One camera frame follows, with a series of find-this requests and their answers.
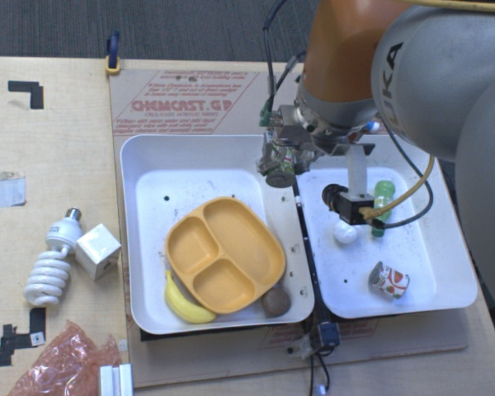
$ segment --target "crushed soda can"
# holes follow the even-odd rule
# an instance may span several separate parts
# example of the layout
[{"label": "crushed soda can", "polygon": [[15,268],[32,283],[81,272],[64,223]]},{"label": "crushed soda can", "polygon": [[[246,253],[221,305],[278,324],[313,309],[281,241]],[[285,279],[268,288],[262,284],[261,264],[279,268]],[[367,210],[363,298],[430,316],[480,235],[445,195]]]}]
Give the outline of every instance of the crushed soda can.
[{"label": "crushed soda can", "polygon": [[399,299],[407,290],[410,280],[408,275],[378,262],[370,273],[369,285],[394,299]]}]

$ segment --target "cardboard sheet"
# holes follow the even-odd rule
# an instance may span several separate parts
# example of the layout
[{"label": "cardboard sheet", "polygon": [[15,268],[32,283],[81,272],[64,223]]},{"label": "cardboard sheet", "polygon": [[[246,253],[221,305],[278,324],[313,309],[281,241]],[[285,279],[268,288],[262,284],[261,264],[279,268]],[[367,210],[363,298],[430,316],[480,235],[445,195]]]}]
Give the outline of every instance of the cardboard sheet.
[{"label": "cardboard sheet", "polygon": [[[295,77],[291,74],[283,83],[275,106],[292,103]],[[123,69],[110,77],[110,90],[134,386],[309,367],[308,361],[286,351],[302,336],[297,323],[142,341],[130,311],[122,144],[137,134],[262,134],[258,116],[267,96],[266,73]],[[339,323],[342,344],[325,361],[339,364],[464,348],[461,315],[459,310],[442,310]]]}]

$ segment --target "green bottle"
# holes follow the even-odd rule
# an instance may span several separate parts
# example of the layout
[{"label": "green bottle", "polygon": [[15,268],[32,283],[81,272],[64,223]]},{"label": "green bottle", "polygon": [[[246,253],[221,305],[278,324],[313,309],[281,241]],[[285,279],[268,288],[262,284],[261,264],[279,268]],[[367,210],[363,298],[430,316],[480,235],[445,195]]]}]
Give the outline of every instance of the green bottle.
[{"label": "green bottle", "polygon": [[[374,188],[374,208],[385,207],[393,200],[396,187],[391,181],[378,181]],[[378,220],[386,221],[390,216],[390,210],[378,217]],[[384,235],[384,229],[372,228],[372,235],[381,238]]]}]

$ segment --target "pink plastic bag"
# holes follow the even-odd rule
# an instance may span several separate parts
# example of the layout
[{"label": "pink plastic bag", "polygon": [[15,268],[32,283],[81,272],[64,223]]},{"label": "pink plastic bag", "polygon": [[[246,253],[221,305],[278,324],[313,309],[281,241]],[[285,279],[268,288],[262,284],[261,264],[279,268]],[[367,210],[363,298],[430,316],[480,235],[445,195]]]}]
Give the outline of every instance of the pink plastic bag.
[{"label": "pink plastic bag", "polygon": [[112,336],[97,348],[77,324],[67,321],[8,396],[97,396],[99,368],[120,364]]}]

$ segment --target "white cube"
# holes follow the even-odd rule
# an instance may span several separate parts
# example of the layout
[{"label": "white cube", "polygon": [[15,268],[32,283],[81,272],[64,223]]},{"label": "white cube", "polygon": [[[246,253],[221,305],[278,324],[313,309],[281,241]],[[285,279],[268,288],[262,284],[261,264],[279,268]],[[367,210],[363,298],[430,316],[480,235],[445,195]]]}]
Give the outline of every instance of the white cube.
[{"label": "white cube", "polygon": [[86,232],[77,240],[75,259],[93,281],[117,265],[121,244],[104,224]]}]

